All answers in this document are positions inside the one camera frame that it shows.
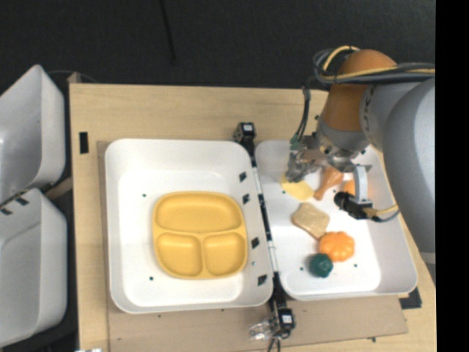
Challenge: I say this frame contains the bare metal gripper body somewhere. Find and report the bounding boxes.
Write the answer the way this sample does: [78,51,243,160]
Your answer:
[285,137,363,183]

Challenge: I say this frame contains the brown chicken drumstick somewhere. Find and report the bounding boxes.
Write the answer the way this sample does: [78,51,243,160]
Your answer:
[312,166,346,202]

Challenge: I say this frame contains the pale yellow cheese slice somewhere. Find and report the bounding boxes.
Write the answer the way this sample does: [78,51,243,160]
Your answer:
[280,174,315,202]

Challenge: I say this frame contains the beige bread slice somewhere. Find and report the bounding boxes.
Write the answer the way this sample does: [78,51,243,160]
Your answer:
[290,201,331,241]

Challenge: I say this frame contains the thin black and white rod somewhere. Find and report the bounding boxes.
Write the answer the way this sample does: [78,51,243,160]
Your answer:
[247,140,284,309]

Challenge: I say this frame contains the orange pumpkin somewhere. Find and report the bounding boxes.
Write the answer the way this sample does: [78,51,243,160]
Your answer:
[318,230,356,263]

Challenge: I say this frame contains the green broccoli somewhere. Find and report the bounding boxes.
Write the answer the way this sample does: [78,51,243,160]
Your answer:
[308,252,335,279]

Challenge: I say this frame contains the white plastic tray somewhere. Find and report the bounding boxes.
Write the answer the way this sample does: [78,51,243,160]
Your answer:
[254,139,419,302]
[104,138,276,315]

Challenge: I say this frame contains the yellow divided plate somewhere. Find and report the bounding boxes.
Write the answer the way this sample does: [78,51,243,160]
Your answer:
[151,190,248,280]

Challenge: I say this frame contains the black cylinder on white bracket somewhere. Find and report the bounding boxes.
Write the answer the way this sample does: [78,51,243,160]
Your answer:
[333,164,375,221]

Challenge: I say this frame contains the black block with thin wires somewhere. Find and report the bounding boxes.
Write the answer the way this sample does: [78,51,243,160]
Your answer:
[233,122,258,143]
[271,306,296,336]

